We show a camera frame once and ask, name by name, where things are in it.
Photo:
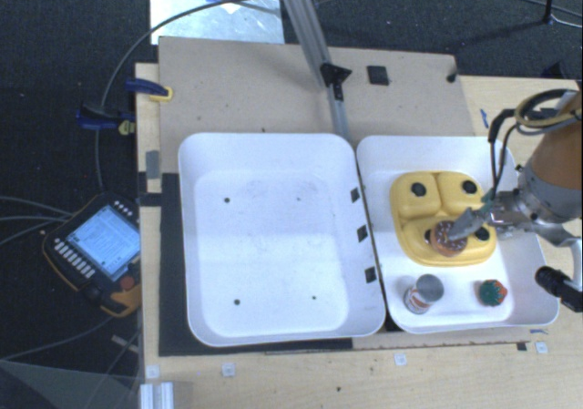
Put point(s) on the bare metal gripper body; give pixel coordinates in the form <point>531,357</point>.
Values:
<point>514,212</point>

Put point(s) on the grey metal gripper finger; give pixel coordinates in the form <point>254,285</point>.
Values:
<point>463,224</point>
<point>481,224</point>

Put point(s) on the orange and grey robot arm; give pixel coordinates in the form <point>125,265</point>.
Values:
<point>558,156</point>

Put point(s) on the brown sprinkled doughnut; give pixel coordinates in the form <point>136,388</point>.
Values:
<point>448,247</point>

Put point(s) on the yellow divided plate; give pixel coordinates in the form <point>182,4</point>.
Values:
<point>416,211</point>

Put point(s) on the green and orange toy vegetable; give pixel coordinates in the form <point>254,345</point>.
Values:
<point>493,293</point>

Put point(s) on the small orange and white can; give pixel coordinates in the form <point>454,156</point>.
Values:
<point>421,295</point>

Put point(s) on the white plastic tray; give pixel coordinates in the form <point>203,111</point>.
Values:
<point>455,307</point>
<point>273,243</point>

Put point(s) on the black block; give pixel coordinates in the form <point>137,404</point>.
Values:
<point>378,75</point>

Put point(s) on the brown cardboard board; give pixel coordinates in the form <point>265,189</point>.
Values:
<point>255,88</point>

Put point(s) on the black cylinder on white bracket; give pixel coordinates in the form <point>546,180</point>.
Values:
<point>558,284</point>

